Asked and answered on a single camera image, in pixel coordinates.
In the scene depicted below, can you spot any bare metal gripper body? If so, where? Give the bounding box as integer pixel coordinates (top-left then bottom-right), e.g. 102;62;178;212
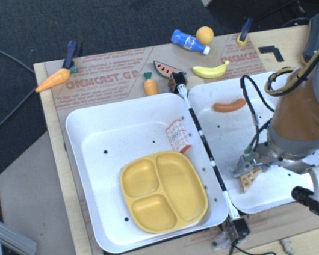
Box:
246;135;304;171

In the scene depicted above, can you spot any pizza slice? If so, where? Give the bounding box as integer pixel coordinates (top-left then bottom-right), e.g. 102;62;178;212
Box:
236;166;266;194

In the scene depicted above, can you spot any white plastic tray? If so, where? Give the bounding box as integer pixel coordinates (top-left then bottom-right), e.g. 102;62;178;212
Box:
63;85;235;255
185;62;319;223

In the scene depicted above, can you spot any thin black and white rod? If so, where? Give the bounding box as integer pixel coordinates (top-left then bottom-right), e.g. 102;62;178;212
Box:
176;78;241;226

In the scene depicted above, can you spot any orange sausage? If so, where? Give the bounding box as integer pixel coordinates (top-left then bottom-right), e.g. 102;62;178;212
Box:
212;97;248;115

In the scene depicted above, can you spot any yellow divided plate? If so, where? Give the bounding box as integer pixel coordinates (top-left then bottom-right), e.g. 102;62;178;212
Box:
116;144;213;239

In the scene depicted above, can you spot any white and orange carton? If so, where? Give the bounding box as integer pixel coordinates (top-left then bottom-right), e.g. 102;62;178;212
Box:
163;115;194;157

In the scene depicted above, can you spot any yellow banana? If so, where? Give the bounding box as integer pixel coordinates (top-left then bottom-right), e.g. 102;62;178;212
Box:
191;59;233;82

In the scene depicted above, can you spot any small orange carrot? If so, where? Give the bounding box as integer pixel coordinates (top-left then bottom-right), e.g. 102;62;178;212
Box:
141;70;160;97

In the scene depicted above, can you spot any watermelon slice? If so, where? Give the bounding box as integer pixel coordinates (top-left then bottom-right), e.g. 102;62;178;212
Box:
152;56;184;82

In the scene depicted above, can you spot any orange ball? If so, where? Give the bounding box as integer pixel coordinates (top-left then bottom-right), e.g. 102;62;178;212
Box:
194;24;217;47

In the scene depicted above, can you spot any blue bottle white cap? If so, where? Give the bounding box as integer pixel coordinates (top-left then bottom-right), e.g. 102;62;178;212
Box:
168;23;212;61

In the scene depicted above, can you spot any large orange carrot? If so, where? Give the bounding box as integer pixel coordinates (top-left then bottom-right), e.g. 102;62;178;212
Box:
31;64;81;94

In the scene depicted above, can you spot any black cylinder on white bracket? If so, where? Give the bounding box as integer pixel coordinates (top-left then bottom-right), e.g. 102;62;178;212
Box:
286;164;319;221

